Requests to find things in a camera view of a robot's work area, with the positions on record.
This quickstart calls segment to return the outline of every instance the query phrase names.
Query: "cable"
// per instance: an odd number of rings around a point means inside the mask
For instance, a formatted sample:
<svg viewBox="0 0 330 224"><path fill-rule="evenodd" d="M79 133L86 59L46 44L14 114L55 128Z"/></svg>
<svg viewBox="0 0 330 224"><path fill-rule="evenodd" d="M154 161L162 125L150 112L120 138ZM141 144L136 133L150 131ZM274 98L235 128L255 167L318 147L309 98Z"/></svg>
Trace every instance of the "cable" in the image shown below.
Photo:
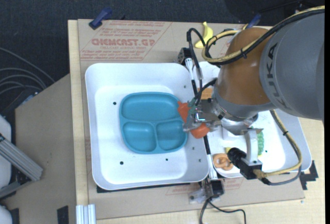
<svg viewBox="0 0 330 224"><path fill-rule="evenodd" d="M196 96L195 96L195 98L196 98L195 105L196 105L196 106L197 106L197 105L200 103L200 101L201 101L203 91L204 91L207 87L214 85L214 84L216 83L216 81L217 81L217 78L215 78L215 79L213 79L212 81L206 83L206 84L202 87L202 89L200 89L200 91L199 91L199 92L196 94Z"/></svg>
<svg viewBox="0 0 330 224"><path fill-rule="evenodd" d="M302 165L302 162L303 162L303 158L302 158L302 154L301 154L301 151L300 151L297 143L294 141L294 139L292 138L292 136L289 133L289 131L285 128L284 124L279 119L279 117L278 117L277 113L275 112L275 110L270 110L270 113L272 114L272 116L273 116L276 124L279 126L280 130L283 132L283 136L285 136L288 139L290 145L292 146L294 152L297 155L298 162L297 162L297 164L295 166L291 166L291 167L289 167L287 169L282 169L282 170L273 171L273 172L269 172L269 173L265 173L265 172L263 172L260 169L256 169L256 170L253 170L253 173L257 176L257 178L259 180L261 180L265 184L268 184L268 185L280 185L280 184L285 184L285 183L292 182L292 181L294 181L295 179L297 179L300 176L301 165ZM279 182L279 183L272 183L272 182L270 182L267 179L267 177L269 177L269 176L275 176L275 175L280 175L280 174L288 173L288 172L293 171L293 170L295 170L297 168L299 169L298 170L298 174L293 179L290 179L290 180L287 180L287 181L284 181L284 182Z"/></svg>
<svg viewBox="0 0 330 224"><path fill-rule="evenodd" d="M220 211L220 212L223 212L223 213L234 213L234 212L243 212L243 216L244 216L244 224L246 224L246 213L244 210L242 209L238 209L238 210L222 210L220 208L218 208L217 206L213 205L212 202L211 202L212 198L208 198L205 200L204 204L203 204L203 207L201 209L201 213L200 213L200 221L199 221L199 224L203 224L203 215L204 215L204 211L207 207L208 204L210 204L212 207L214 207L216 210Z"/></svg>
<svg viewBox="0 0 330 224"><path fill-rule="evenodd" d="M26 88L32 88L32 89L36 89L36 90L40 90L40 88L35 87L35 86L30 86L30 85L26 85L24 87L26 87ZM7 88L5 90L0 91L0 95L4 94L7 91L14 90L14 89L19 89L19 88L24 88L24 87L22 87L22 86L13 86L13 87L10 87L10 88Z"/></svg>
<svg viewBox="0 0 330 224"><path fill-rule="evenodd" d="M204 214L204 211L207 207L207 204L210 202L210 198L206 199L203 206L202 206L202 209L201 209L201 213L200 213L200 224L203 224L203 214Z"/></svg>
<svg viewBox="0 0 330 224"><path fill-rule="evenodd" d="M31 76L35 77L41 84L42 84L42 87L43 89L45 89L47 86L46 84L42 81L41 78L39 78L37 75L35 75L34 73L32 73L31 71L28 71L28 70L24 70L24 69L21 69L21 68L17 68L17 67L7 67L7 68L2 68L0 69L0 72L1 71L21 71L21 72L25 72L25 73L28 73L30 74Z"/></svg>
<svg viewBox="0 0 330 224"><path fill-rule="evenodd" d="M4 86L4 85L9 85L9 84L15 84L15 85L19 85L21 87L25 87L25 85L23 85L22 83L19 83L19 82L15 82L15 81L7 81L7 82L3 82L0 84L0 87L1 86Z"/></svg>
<svg viewBox="0 0 330 224"><path fill-rule="evenodd" d="M297 3L300 3L300 2L303 2L303 1L306 1L306 0L296 0L296 1L288 2L288 3L284 3L284 4L279 4L279 5L271 7L271 8L266 8L266 9L260 10L259 12L268 12L268 11L275 10L277 8L280 8L280 7L285 7L285 6L288 6L290 4L297 4Z"/></svg>
<svg viewBox="0 0 330 224"><path fill-rule="evenodd" d="M208 45L204 46L204 48L203 48L202 56L207 62L209 62L211 64L215 64L215 65L225 65L225 64L235 62L236 60L238 60L242 57L246 57L246 55L250 51L252 51L255 47L257 47L263 40L270 37L275 32L277 32L281 28L283 28L284 26L286 26L290 23L293 23L297 20L301 20L301 19L304 19L306 17L312 16L312 15L315 15L315 14L319 14L319 13L324 13L324 12L325 12L325 6L319 6L319 7L310 8L310 9L301 11L299 13L296 13L296 14L286 18L285 20L279 22L277 25L275 25L274 27L269 29L265 34L263 34L257 40L251 42L250 44L243 47L239 51L236 51L234 53L231 53L230 55L226 55L226 56L221 57L221 58L211 58L211 57L208 56L210 46L213 45L214 42L216 40L218 40L219 38L222 38L224 36L233 34L230 31L222 32L222 33L218 34L217 36L212 37L210 40L208 40Z"/></svg>
<svg viewBox="0 0 330 224"><path fill-rule="evenodd" d="M36 78L34 78L34 77L30 77L30 76L27 76L27 75L11 75L11 76L5 77L5 78L3 78L2 80L0 80L0 84L1 84L3 81L7 80L7 79L10 79L10 78L16 78L16 77L31 79L31 80L33 80L34 82L36 82L36 83L37 83L42 89L45 89L45 88L43 87L43 85L42 85L42 84L41 84Z"/></svg>
<svg viewBox="0 0 330 224"><path fill-rule="evenodd" d="M194 48L193 48L193 45L192 45L191 32L195 32L198 35L199 39L202 41L203 46L205 46L205 42L204 42L204 39L203 39L202 35L195 28L190 28L187 31L187 42L189 44L189 50L190 50L191 58L194 61L194 64L195 64L195 67L196 67L196 74L197 74L198 79L200 81L200 90L201 90L202 85L203 85L202 72L201 72L200 64L198 62L198 59L196 57L196 54L195 54L195 51L194 51Z"/></svg>
<svg viewBox="0 0 330 224"><path fill-rule="evenodd" d="M245 211L244 211L244 210L242 210L242 209L238 209L238 210L222 210L222 209L218 208L217 206L213 205L213 204L211 203L211 201L209 202L209 204L210 204L212 207L214 207L215 209L217 209L217 210L219 210L220 212L223 212L223 213L234 213L234 212L239 212L239 211L243 212L244 223L246 224L246 214L245 214Z"/></svg>
<svg viewBox="0 0 330 224"><path fill-rule="evenodd" d="M10 55L12 55L12 56L14 56L14 57L16 57L16 58L22 60L22 61L25 62L26 64L28 64L28 65L34 67L36 70L38 70L38 71L40 71L41 73L43 73L47 78L49 78L49 79L52 81L52 83L55 83L55 80L54 80L50 75L48 75L44 70L42 70L42 69L38 68L37 66L33 65L32 63L30 63L30 62L27 61L26 59L20 57L19 55L15 54L15 53L13 53L13 52L11 52L11 51L9 51L9 50L6 50L6 49L2 48L2 47L0 47L0 51L5 52L5 53L8 53L8 54L10 54Z"/></svg>

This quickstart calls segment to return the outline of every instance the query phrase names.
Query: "orange object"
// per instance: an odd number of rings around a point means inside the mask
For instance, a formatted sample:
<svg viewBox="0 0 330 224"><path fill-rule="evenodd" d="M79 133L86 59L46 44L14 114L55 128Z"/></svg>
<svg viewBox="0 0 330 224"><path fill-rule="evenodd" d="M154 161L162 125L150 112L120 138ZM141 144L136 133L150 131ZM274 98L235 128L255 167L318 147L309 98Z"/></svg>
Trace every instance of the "orange object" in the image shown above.
<svg viewBox="0 0 330 224"><path fill-rule="evenodd" d="M181 118L184 122L187 122L188 112L190 108L188 107L188 103L181 103L180 101L177 102L179 107L177 108L178 112L180 113ZM204 137L210 131L209 128L206 127L205 123L202 123L197 129L191 130L191 134L199 139Z"/></svg>
<svg viewBox="0 0 330 224"><path fill-rule="evenodd" d="M229 171L233 168L233 164L230 162L227 154L217 153L213 155L213 164L216 168L221 168L223 170Z"/></svg>

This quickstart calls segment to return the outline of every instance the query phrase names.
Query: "blue plate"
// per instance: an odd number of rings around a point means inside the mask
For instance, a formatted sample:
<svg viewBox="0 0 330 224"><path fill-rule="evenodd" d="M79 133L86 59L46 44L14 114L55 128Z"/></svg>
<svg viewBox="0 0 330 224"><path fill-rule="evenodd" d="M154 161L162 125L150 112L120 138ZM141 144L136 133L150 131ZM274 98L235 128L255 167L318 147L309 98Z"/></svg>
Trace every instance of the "blue plate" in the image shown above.
<svg viewBox="0 0 330 224"><path fill-rule="evenodd" d="M119 118L126 146L137 153L174 152L187 142L179 100L169 93L140 92L123 98Z"/></svg>

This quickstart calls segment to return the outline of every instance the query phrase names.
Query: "black cable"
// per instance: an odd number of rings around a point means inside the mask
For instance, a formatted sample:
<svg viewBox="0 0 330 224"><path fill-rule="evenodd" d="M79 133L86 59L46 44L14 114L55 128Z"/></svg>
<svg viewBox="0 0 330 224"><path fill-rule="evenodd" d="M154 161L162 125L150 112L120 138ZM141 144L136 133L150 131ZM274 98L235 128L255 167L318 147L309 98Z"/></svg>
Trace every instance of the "black cable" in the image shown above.
<svg viewBox="0 0 330 224"><path fill-rule="evenodd" d="M262 12L268 12L268 11L275 10L277 8L280 8L280 7L285 7L285 6L288 6L288 5L291 5L291 4L297 4L297 3L300 3L300 2L303 2L303 1L306 1L306 0L296 0L296 1L288 2L288 3L284 3L284 4L279 4L279 5L274 6L274 7L270 7L270 8L260 10L259 12L261 12L261 13Z"/></svg>
<svg viewBox="0 0 330 224"><path fill-rule="evenodd" d="M262 178L261 181L262 183L266 184L266 185L284 185L284 184L288 184L293 182L294 180L296 180L297 178L299 178L301 175L301 166L299 167L298 173L295 175L295 177L286 180L286 181L282 181L282 182L271 182L269 181L269 179L267 178Z"/></svg>
<svg viewBox="0 0 330 224"><path fill-rule="evenodd" d="M195 105L196 105L196 106L197 106L197 105L200 103L200 101L201 101L203 91L204 91L207 87L214 85L214 84L216 83L216 81L217 81L217 78L215 78L215 79L211 80L210 82L206 83L206 84L202 87L202 89L200 89L200 91L199 91L199 92L197 93L197 95L195 96L195 98L196 98Z"/></svg>
<svg viewBox="0 0 330 224"><path fill-rule="evenodd" d="M210 202L210 198L206 199L205 202L204 202L204 205L202 206L202 209L201 209L201 213L200 213L200 224L203 224L203 214L204 214L204 211L207 207L207 204Z"/></svg>
<svg viewBox="0 0 330 224"><path fill-rule="evenodd" d="M244 210L242 210L242 209L238 209L238 210L222 210L222 209L218 208L217 206L213 205L213 204L211 203L211 201L209 202L209 204L210 204L212 207L214 207L215 209L217 209L217 210L219 210L220 212L223 212L223 213L234 213L234 212L239 212L239 211L243 212L243 215L244 215L244 223L246 224L246 214L245 214L245 211L244 211Z"/></svg>
<svg viewBox="0 0 330 224"><path fill-rule="evenodd" d="M242 212L243 213L243 216L244 216L244 224L246 224L246 213L244 210L242 209L238 209L238 210L222 210L220 208L218 208L217 206L213 205L212 202L211 202L212 198L208 198L206 199L206 201L204 202L203 204L203 207L201 209L201 213L200 213L200 221L199 221L199 224L203 224L203 215L204 215L204 211L207 207L208 204L210 204L212 207L214 207L216 210L220 211L220 212L223 212L223 213L234 213L234 212Z"/></svg>
<svg viewBox="0 0 330 224"><path fill-rule="evenodd" d="M187 31L187 42L189 44L189 50L190 50L191 58L194 61L194 64L195 64L195 67L196 67L196 73L198 75L198 73L201 72L201 68L200 68L200 64L198 62L198 59L196 57L196 54L195 54L195 51L194 51L194 48L193 48L193 45L192 45L191 32L195 32L198 35L199 39L202 41L203 46L205 46L205 42L204 42L204 39L203 39L202 35L195 28L190 28ZM201 90L203 83L202 83L201 77L198 76L198 78L200 80L200 90Z"/></svg>

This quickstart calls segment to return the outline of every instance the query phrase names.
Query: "white tray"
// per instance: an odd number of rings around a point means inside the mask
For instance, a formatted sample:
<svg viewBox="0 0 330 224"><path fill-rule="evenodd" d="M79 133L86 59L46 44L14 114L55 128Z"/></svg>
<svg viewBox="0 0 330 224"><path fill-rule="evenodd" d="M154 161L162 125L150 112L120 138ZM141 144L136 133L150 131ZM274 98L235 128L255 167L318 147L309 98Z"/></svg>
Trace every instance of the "white tray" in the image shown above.
<svg viewBox="0 0 330 224"><path fill-rule="evenodd" d="M209 164L203 139L188 135L175 152L138 154L121 136L119 106L128 94L165 92L181 102L193 97L187 69L177 63L97 63L85 74L90 122L92 174L106 190L199 182Z"/></svg>

